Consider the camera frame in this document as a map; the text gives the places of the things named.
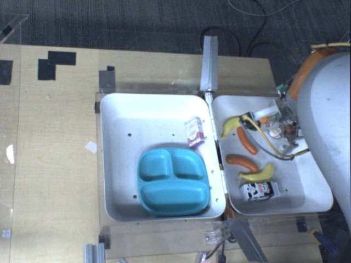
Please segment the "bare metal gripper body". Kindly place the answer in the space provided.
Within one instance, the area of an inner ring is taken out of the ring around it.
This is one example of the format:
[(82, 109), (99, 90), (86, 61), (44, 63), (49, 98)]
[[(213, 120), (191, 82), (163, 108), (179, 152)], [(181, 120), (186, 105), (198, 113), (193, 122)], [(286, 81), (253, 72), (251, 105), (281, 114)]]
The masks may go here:
[(297, 141), (303, 138), (298, 118), (284, 99), (275, 99), (274, 106), (278, 111), (273, 115), (271, 137), (280, 141), (278, 150), (281, 153), (291, 153), (298, 147)]

